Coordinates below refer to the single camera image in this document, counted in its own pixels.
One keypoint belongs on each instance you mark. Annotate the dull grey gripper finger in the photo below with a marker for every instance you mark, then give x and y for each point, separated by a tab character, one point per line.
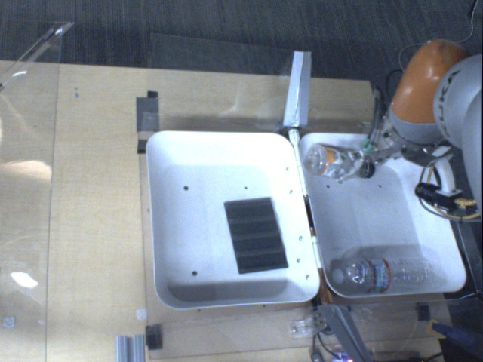
349	175
384	155

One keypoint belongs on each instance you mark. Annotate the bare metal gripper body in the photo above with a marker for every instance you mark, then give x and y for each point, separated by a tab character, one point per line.
407	150

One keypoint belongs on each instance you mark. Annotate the clear bottle with orange label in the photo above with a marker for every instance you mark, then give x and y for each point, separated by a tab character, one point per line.
323	160

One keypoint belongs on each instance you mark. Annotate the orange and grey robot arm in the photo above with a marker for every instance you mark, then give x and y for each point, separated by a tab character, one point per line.
422	85

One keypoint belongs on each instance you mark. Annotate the white plastic tray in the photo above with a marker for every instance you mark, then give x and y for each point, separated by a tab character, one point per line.
211	221
377	217

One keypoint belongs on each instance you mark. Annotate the clear plastic water bottle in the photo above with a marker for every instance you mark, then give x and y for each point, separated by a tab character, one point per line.
377	275

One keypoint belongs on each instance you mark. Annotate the black ribbed rectangular block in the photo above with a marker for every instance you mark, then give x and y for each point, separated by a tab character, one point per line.
256	236

